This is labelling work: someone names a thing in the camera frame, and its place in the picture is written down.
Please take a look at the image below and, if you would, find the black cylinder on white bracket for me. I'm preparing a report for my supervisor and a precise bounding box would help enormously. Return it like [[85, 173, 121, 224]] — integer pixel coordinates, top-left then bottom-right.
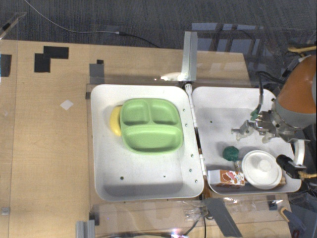
[[275, 138, 312, 179]]

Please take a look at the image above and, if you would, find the green divided plate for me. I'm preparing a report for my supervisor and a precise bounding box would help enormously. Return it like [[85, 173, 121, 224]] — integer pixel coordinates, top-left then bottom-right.
[[119, 97, 185, 156]]

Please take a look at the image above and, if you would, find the orange and white carton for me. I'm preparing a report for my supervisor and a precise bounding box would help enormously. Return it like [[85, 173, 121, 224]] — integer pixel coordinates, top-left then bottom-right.
[[207, 169, 246, 189]]

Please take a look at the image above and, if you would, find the white bowl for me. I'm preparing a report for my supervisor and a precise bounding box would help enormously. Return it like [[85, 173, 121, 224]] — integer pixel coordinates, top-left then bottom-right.
[[241, 150, 283, 191]]

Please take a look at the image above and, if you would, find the yellow banana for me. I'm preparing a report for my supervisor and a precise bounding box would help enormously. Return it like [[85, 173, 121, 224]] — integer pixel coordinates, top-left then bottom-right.
[[109, 105, 123, 137]]

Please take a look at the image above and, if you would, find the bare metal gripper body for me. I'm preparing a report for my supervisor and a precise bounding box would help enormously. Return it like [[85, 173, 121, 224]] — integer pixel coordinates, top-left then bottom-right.
[[252, 107, 300, 143]]

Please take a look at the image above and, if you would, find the white plastic tray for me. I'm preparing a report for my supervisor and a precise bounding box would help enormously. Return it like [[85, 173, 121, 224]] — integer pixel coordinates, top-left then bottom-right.
[[191, 86, 303, 196], [90, 83, 205, 203]]

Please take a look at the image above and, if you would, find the green broccoli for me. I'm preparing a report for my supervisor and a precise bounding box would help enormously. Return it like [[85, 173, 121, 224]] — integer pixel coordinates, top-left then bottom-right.
[[222, 145, 243, 170]]

